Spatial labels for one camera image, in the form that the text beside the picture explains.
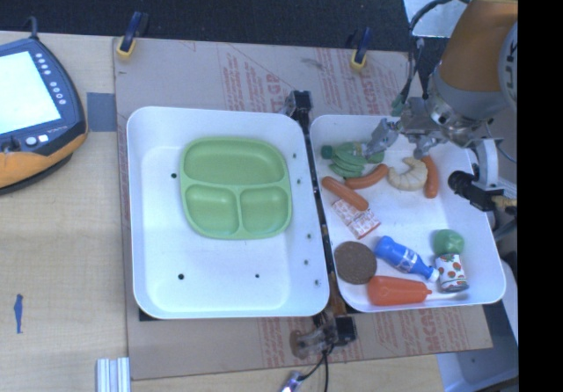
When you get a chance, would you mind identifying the thin black and white rod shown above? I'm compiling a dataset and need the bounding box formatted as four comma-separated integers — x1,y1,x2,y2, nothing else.
301,116,340,317

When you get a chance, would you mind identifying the brown round biscuit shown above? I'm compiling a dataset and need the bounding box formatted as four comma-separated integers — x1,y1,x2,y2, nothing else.
333,240,378,286

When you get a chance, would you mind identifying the black block with thin wires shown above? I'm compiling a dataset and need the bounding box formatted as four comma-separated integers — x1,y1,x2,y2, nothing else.
284,90,314,120
335,315,358,345

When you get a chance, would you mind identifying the green toy vegetable bunch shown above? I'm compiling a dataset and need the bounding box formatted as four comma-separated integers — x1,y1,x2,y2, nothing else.
320,141,386,178

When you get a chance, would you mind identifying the orange toy carrot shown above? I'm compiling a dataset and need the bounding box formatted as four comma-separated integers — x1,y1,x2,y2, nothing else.
367,275,434,308

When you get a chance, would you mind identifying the green divided plate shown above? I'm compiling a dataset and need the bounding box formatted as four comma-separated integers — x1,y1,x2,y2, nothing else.
179,136,293,241

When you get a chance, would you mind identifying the blue toy bottle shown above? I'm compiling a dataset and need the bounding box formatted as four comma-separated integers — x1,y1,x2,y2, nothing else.
373,235,441,283

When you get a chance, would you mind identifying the orange toy sausage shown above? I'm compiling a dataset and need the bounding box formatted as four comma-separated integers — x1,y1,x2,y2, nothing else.
320,175,370,213
420,155,441,200
344,163,391,191

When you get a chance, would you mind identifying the red and white packet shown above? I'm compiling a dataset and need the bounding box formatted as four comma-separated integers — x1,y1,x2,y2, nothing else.
330,198,382,240

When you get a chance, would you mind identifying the black cylinder on white bracket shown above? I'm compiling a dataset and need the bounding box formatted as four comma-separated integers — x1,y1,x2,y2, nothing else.
447,137,506,212

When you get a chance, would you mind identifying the white can strawberry print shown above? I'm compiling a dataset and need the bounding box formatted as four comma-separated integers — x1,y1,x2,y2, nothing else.
435,251,470,294

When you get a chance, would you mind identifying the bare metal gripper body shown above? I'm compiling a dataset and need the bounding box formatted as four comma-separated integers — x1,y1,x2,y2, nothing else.
397,93,493,149

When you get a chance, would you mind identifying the cream toy croissant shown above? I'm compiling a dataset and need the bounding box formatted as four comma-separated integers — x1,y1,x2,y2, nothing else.
386,156,429,192

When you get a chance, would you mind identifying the white plastic tray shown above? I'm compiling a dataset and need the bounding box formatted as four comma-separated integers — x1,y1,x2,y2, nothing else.
310,113,508,314
126,105,331,321

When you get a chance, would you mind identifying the brown cardboard board red print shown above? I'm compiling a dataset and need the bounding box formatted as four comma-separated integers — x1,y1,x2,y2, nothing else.
112,36,494,381

